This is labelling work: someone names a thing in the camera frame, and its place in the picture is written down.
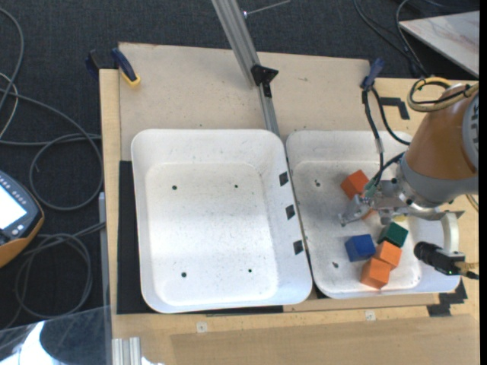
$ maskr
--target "empty white tray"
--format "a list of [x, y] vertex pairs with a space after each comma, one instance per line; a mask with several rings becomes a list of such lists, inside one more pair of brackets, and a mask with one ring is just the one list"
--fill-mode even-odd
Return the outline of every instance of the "empty white tray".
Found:
[[281, 140], [266, 130], [132, 142], [142, 294], [161, 313], [295, 304], [312, 279]]
[[[405, 140], [411, 137], [398, 132]], [[384, 161], [406, 149], [387, 132], [380, 134]], [[348, 197], [341, 182], [356, 170], [372, 178], [379, 169], [379, 156], [371, 132], [298, 131], [286, 142], [289, 168], [294, 184], [303, 231], [310, 253], [311, 270], [317, 287], [334, 298], [370, 297], [385, 294], [448, 292], [459, 284], [459, 276], [446, 276], [420, 262], [414, 245], [424, 240], [443, 246], [444, 233], [439, 221], [410, 217], [400, 223], [409, 234], [399, 266], [391, 271], [389, 283], [381, 290], [360, 282], [364, 262], [350, 262], [345, 242], [349, 237], [369, 233], [377, 241], [384, 226], [377, 213], [342, 227], [338, 214], [345, 210]], [[395, 166], [384, 172], [391, 179]]]

